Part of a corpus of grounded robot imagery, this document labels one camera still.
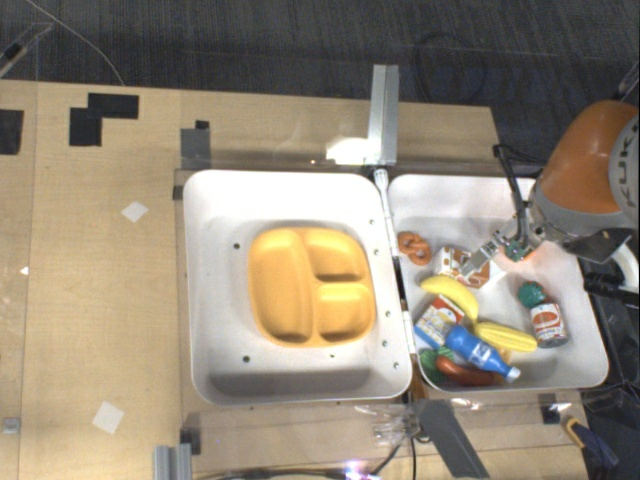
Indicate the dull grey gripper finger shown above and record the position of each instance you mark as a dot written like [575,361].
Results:
[480,259]

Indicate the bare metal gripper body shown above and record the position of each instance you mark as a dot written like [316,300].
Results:
[522,230]

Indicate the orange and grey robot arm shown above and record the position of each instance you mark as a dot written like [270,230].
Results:
[575,168]

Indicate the white and orange carton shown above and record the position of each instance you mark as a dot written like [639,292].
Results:
[450,263]

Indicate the white plastic tray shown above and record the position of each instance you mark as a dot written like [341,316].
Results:
[225,293]
[500,203]

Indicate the yellow banana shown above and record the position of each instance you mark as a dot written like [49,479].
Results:
[452,290]

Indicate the brown pretzel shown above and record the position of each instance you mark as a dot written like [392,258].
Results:
[414,249]

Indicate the white red yellow carton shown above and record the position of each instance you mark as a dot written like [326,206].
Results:
[436,320]

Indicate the yellow corn cob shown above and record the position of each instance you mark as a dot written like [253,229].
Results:
[505,337]

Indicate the blue bottle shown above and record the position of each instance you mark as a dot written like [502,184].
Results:
[470,345]

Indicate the red and white can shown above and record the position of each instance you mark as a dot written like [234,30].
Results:
[548,324]

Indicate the green leafy toy vegetable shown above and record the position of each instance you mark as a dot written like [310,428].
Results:
[429,363]

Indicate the red sausage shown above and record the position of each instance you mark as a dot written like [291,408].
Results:
[465,375]

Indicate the yellow divided plate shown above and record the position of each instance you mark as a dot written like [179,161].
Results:
[280,288]

